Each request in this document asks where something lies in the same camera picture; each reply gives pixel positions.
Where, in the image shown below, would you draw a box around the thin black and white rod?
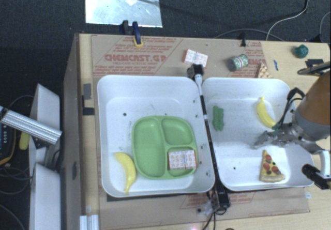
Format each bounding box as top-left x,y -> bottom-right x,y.
194,73 -> 226,198

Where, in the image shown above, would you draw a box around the green toy vegetable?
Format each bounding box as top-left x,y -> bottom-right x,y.
212,105 -> 225,132

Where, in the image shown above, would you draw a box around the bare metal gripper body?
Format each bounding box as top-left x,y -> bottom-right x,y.
273,122 -> 315,153

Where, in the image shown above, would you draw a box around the brown cardboard board red print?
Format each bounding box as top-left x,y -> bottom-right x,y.
91,34 -> 311,224

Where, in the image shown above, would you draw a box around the orange and white carton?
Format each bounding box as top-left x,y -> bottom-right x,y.
168,149 -> 198,171
183,49 -> 209,68

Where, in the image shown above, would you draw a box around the white plastic tray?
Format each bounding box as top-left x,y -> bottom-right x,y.
201,77 -> 315,192
97,74 -> 216,198

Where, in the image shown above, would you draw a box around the green and white can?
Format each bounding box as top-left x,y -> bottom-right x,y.
228,54 -> 249,72

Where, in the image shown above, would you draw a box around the pizza slice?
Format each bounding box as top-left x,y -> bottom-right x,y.
259,149 -> 286,183
257,62 -> 273,79

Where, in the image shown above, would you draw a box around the yellow banana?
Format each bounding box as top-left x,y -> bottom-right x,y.
114,152 -> 138,194
256,96 -> 277,129

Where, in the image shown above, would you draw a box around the green divided plate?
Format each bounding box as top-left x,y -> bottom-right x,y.
131,115 -> 200,180

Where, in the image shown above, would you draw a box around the black cylinder on white bracket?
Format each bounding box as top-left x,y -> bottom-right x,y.
301,149 -> 331,190

